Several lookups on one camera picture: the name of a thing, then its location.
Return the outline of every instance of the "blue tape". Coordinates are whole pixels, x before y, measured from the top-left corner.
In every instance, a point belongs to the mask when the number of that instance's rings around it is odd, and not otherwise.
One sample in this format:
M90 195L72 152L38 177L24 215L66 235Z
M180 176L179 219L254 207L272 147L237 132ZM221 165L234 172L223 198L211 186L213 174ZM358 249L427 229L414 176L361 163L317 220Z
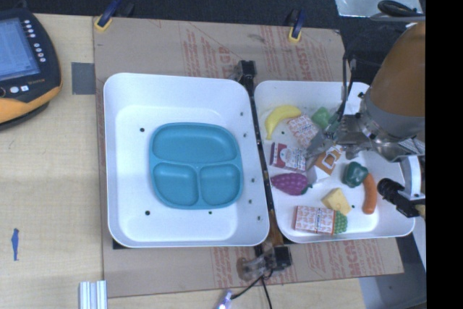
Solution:
M17 258L17 247L19 243L20 243L20 231L17 228L14 228L13 235L12 235L14 261L19 260Z

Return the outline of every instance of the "black cable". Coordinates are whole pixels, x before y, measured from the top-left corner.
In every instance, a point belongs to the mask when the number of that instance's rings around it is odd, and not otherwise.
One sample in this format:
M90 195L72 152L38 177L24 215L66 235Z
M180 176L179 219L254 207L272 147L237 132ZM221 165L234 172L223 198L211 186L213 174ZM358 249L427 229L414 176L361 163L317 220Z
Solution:
M234 300L234 299L237 299L238 297L240 297L241 295L243 295L247 290L249 290L251 287L253 287L256 283L259 282L259 280L263 277L262 276L259 276L259 278L257 278L252 284L250 284L248 287L246 287L244 290L242 290L240 293L238 294L235 294L235 295L232 295L230 297L231 300Z
M390 1L380 1L380 4L390 4ZM382 31L382 29L389 28L388 26L382 25L378 28L378 31ZM347 85L347 62L349 61L349 58L351 57L351 52L358 43L358 41L366 36L368 34L368 31L365 31L363 33L360 33L355 37L355 39L351 42L351 45L346 48L344 51L344 55L342 57L342 102L341 105L339 106L338 110L336 111L338 117L337 121L340 122L342 120L342 117L344 115L344 110L346 108L346 103L347 99L349 97L350 91L352 89L352 84L354 82L352 74L350 75L349 79L349 85Z
M235 295L232 295L230 297L230 300L234 300L238 297L240 297L241 295L243 295L245 292L247 292L251 287L253 287L256 283L258 283L259 281L262 281L262 285L263 285L263 288L264 290L266 291L266 297L267 297L267 301L268 301L268 305L269 305L269 308L272 309L272 303L270 301L270 295L268 294L268 291L267 291L267 286L266 286L266 283L265 283L265 280L269 279L270 277L272 277L272 274L273 274L273 269L270 271L270 274L268 276L266 276L265 274L262 274L261 276L259 276L252 284L250 284L248 287L246 287L244 290L242 290L241 292L235 294Z
M268 307L269 307L270 309L272 309L272 302L270 301L270 295L268 294L268 291L267 291L266 279L264 279L263 277L261 277L260 280L262 281L263 289L266 291L266 297L267 297L267 301L268 301Z
M402 3L394 0L382 0L378 3L378 9L382 13L391 17L415 17L424 16L423 13L417 12L416 8L411 9Z

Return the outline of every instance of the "toy banana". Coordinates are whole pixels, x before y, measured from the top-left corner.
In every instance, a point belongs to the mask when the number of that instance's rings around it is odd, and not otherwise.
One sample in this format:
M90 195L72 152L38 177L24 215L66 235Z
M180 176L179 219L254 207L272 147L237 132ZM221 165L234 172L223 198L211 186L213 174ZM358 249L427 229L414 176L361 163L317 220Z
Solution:
M267 139L270 140L272 138L272 133L281 120L292 119L301 114L302 112L296 106L291 106L289 104L276 107L266 119Z

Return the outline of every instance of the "gray tape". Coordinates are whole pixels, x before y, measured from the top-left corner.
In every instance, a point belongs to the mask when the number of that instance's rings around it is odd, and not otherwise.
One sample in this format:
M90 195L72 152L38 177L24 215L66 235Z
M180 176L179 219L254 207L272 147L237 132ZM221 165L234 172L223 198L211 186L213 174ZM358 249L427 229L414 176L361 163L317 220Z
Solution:
M95 94L95 65L72 62L72 94Z

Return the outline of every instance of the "blue plate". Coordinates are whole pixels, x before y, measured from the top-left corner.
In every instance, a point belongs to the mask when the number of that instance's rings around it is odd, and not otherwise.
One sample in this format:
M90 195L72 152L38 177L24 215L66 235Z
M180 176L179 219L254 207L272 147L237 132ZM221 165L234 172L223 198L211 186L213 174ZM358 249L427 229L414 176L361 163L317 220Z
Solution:
M150 139L151 182L173 208L231 205L243 187L239 146L218 125L179 122L160 126Z

